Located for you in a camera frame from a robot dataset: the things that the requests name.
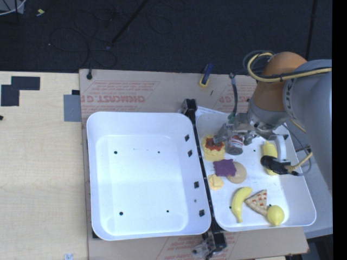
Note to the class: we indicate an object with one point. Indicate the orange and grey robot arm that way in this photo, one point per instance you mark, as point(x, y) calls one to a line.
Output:
point(309, 96)

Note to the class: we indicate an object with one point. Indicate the white plastic tray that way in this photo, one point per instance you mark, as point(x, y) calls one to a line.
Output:
point(143, 183)
point(295, 199)

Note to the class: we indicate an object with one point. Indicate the pizza slice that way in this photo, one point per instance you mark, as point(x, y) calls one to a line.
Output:
point(257, 203)

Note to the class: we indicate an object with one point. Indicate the brown cardboard board red print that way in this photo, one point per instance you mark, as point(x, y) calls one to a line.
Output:
point(141, 97)

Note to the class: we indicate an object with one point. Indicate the purple square slice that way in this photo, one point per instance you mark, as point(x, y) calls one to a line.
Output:
point(224, 168)

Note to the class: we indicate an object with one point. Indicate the yellow pasta with red sauce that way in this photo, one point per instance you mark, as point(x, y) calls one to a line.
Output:
point(212, 152)

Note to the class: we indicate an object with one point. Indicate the yellow banana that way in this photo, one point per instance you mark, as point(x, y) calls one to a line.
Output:
point(238, 202)

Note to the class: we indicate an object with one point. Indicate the yellow lemon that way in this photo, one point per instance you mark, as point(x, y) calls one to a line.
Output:
point(275, 215)

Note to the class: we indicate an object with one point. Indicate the small can with red label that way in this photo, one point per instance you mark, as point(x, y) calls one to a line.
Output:
point(235, 144)

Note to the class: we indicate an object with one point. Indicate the white paper sheet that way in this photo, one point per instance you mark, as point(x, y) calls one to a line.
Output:
point(210, 111)

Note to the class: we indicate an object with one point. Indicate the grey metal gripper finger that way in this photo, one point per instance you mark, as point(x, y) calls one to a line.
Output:
point(249, 139)
point(223, 135)

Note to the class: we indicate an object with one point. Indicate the yellow cheese piece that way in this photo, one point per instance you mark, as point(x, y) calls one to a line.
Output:
point(215, 183)

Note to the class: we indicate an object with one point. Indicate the beige round biscuit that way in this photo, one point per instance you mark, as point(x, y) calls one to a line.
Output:
point(240, 176)

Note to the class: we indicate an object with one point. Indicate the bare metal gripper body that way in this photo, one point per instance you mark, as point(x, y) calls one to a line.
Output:
point(245, 123)

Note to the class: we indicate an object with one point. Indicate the thin black rod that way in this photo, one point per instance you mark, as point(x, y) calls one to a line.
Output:
point(202, 161)

